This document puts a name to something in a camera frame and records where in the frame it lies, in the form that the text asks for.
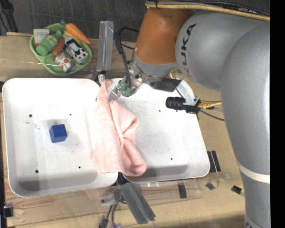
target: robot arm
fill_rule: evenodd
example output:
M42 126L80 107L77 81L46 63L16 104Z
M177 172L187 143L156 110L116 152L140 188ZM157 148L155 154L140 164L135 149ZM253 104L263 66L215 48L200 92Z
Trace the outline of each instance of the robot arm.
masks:
M270 22L191 9L148 8L132 56L128 91L134 94L179 68L186 78L221 92L227 130L241 172L246 227L269 228Z

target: green basket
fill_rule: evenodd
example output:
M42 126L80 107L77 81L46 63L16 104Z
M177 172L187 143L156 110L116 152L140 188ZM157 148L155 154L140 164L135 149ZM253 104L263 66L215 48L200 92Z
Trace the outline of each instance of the green basket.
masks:
M57 23L57 24L53 24L53 25L49 25L46 27L46 29L49 29L50 34L54 34L56 33L56 31L58 29L63 29L66 30L66 27ZM29 40L29 47L32 50L33 54L35 55L35 57L42 63L42 65L46 68L46 70L48 72L50 72L51 74L55 75L55 76L60 76L60 77L64 77L67 75L71 75L74 74L76 72L78 72L80 69L84 68L86 65L88 65L91 60L92 60L92 52L91 49L89 48L89 46L83 42L80 41L82 48L87 52L88 54L88 58L84 61L83 64L78 64L76 63L75 67L70 71L70 72L64 72L55 62L55 57L53 56L52 53L48 54L47 56L43 57L40 56L36 50L35 50L35 40L34 40L34 36L32 36Z

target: green bottle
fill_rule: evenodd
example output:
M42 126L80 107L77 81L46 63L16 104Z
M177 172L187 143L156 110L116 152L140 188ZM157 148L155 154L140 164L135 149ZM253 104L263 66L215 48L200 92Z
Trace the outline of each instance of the green bottle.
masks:
M51 53L58 43L59 37L64 34L62 29L58 29L55 34L47 36L36 48L37 53L40 56L45 57L47 54Z

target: pink cloth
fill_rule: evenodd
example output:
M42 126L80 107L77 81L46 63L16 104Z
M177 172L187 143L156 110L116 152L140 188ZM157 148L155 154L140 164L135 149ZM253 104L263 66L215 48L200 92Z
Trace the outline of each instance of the pink cloth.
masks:
M107 101L106 90L112 80L105 80L97 97L95 110L96 146L92 161L99 172L119 171L127 176L142 175L147 166L135 147L138 120L123 105Z

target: blue cube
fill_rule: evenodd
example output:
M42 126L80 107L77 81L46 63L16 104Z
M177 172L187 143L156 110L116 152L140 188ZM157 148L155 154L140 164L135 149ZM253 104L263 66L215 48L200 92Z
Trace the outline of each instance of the blue cube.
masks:
M67 138L67 130L64 124L53 125L49 130L52 143L62 142Z

